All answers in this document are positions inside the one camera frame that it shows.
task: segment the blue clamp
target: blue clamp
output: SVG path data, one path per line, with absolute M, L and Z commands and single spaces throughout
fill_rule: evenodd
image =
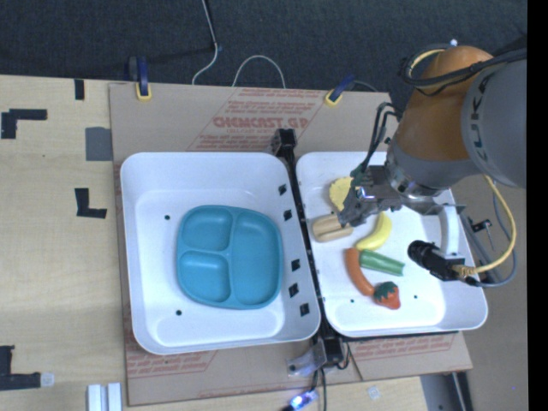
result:
M 349 74 L 346 78 L 344 78 L 339 85 L 337 85 L 335 88 L 333 88 L 331 91 L 329 91 L 325 95 L 325 103 L 329 106 L 335 106 L 339 103 L 341 98 L 343 97 L 343 91 L 347 89 L 347 87 L 354 82 L 354 75 Z
M 152 89 L 148 83 L 148 68 L 145 57 L 137 57 L 137 78 L 138 82 L 135 84 L 137 99 L 146 102 L 152 98 Z

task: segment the orange sausage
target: orange sausage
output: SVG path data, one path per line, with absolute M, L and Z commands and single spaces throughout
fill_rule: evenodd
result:
M 360 268 L 360 251 L 357 248 L 347 248 L 344 251 L 344 263 L 354 286 L 363 295 L 373 295 L 375 288 L 363 275 Z

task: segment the yellow cable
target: yellow cable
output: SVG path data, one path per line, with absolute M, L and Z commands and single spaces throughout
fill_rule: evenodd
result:
M 495 183 L 493 182 L 493 180 L 489 176 L 484 176 L 484 178 L 487 181 L 487 184 L 489 184 L 489 187 L 491 188 L 493 193 L 497 196 L 498 201 L 500 202 L 501 206 L 503 207 L 506 213 L 506 216 L 508 217 L 508 220 L 510 221 L 509 245 L 506 251 L 498 259 L 493 260 L 490 264 L 482 265 L 477 268 L 473 268 L 465 265 L 455 265 L 453 269 L 456 272 L 458 272 L 461 277 L 472 276 L 473 274 L 479 274 L 481 272 L 489 271 L 499 266 L 512 254 L 512 250 L 514 249 L 514 246 L 515 246 L 517 229 L 515 227 L 515 220 L 514 220 L 514 217 L 512 216 L 512 212 L 510 211 L 508 204 L 506 204 L 506 201 L 504 200 L 503 196 L 498 191 L 497 186 L 495 186 Z

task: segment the green cucumber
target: green cucumber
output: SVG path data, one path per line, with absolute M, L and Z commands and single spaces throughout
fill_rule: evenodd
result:
M 360 266 L 369 270 L 387 272 L 394 276 L 402 276 L 404 264 L 376 251 L 362 250 L 360 253 Z

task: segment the yellow banana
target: yellow banana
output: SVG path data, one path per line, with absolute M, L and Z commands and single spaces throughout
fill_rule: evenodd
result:
M 382 211 L 378 214 L 373 231 L 366 237 L 357 241 L 355 247 L 360 251 L 376 250 L 386 242 L 391 231 L 392 221 L 390 221 L 386 212 Z

